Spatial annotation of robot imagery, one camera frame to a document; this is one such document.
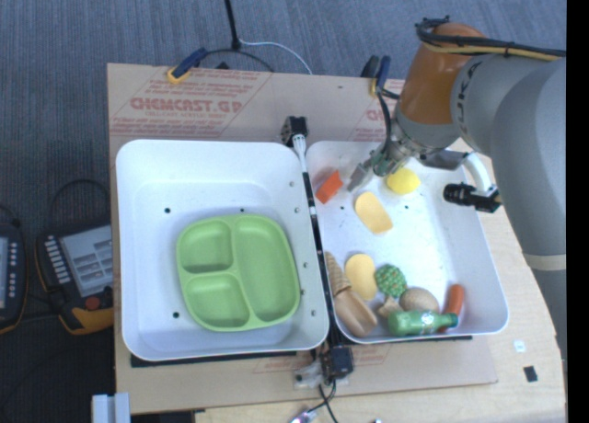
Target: gray floor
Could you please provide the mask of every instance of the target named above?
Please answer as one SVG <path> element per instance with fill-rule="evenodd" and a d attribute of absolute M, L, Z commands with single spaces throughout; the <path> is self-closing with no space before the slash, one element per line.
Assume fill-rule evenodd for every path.
<path fill-rule="evenodd" d="M 281 43 L 314 74 L 357 76 L 371 55 L 389 54 L 391 77 L 404 78 L 423 17 L 449 15 L 495 39 L 567 46 L 567 0 L 231 1 L 241 39 Z M 48 213 L 68 181 L 108 184 L 106 64 L 171 65 L 199 47 L 230 44 L 223 0 L 0 0 L 0 203 L 22 222 L 31 266 L 48 223 L 106 209 L 100 191 L 85 185 Z M 306 71 L 282 49 L 244 50 L 276 72 Z M 230 53 L 202 66 L 221 61 L 265 69 Z M 30 277 L 41 297 L 34 269 Z M 72 337 L 54 318 L 38 317 L 46 312 L 30 298 L 29 319 L 0 336 L 0 421 L 89 421 L 90 396 L 113 392 L 111 330 Z"/>

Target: white plastic tub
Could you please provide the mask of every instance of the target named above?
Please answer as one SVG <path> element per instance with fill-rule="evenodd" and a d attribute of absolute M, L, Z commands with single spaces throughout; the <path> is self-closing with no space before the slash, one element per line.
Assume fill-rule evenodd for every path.
<path fill-rule="evenodd" d="M 312 349 L 329 319 L 300 163 L 278 143 L 136 140 L 117 154 L 122 336 L 144 360 Z M 240 212 L 286 233 L 301 288 L 278 325 L 218 332 L 199 326 L 182 297 L 176 242 L 187 225 Z"/>
<path fill-rule="evenodd" d="M 348 176 L 376 147 L 375 143 L 355 142 L 319 142 L 309 147 L 306 161 L 314 190 L 335 169 L 340 171 L 344 182 L 337 195 L 326 204 L 317 201 L 324 250 L 343 268 L 355 253 L 369 255 L 377 268 L 393 264 L 403 271 L 409 286 L 427 289 L 441 307 L 449 285 L 462 284 L 465 302 L 459 325 L 440 336 L 501 331 L 507 324 L 508 309 L 479 216 L 472 207 L 457 206 L 443 199 L 446 184 L 467 181 L 464 170 L 427 168 L 411 159 L 406 167 L 412 169 L 422 183 L 410 194 L 395 194 L 379 177 L 373 177 L 357 192 L 349 193 L 346 189 Z M 370 232 L 353 209 L 355 197 L 367 190 L 376 194 L 392 220 L 393 228 L 384 234 Z M 379 292 L 369 306 L 376 311 L 384 299 Z M 338 326 L 348 339 L 357 343 L 408 339 L 392 337 L 386 320 L 380 316 L 378 320 L 378 326 L 367 337 L 355 337 L 339 320 Z"/>

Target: green textured ball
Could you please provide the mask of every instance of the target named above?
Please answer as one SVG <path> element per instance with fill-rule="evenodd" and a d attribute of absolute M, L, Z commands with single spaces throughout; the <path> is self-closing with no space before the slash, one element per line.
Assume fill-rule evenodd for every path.
<path fill-rule="evenodd" d="M 407 280 L 403 271 L 393 265 L 385 265 L 377 269 L 375 279 L 382 293 L 396 299 L 407 289 Z"/>

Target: yellow oval object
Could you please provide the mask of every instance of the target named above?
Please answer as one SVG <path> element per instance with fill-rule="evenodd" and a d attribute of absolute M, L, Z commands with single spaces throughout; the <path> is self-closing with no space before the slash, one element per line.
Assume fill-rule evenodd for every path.
<path fill-rule="evenodd" d="M 406 167 L 387 176 L 387 186 L 401 196 L 413 192 L 421 183 L 419 177 Z"/>
<path fill-rule="evenodd" d="M 378 292 L 375 262 L 368 255 L 358 253 L 348 258 L 344 268 L 352 290 L 365 301 L 372 301 Z"/>
<path fill-rule="evenodd" d="M 382 234 L 393 228 L 387 211 L 372 192 L 366 191 L 358 196 L 353 207 L 360 220 L 373 234 Z"/>

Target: green bottle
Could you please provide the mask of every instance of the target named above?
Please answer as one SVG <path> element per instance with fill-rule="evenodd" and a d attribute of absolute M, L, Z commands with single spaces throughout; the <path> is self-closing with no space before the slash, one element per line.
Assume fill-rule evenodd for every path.
<path fill-rule="evenodd" d="M 431 335 L 442 326 L 458 325 L 456 314 L 437 314 L 431 310 L 394 312 L 388 316 L 388 331 L 395 337 L 406 335 Z"/>

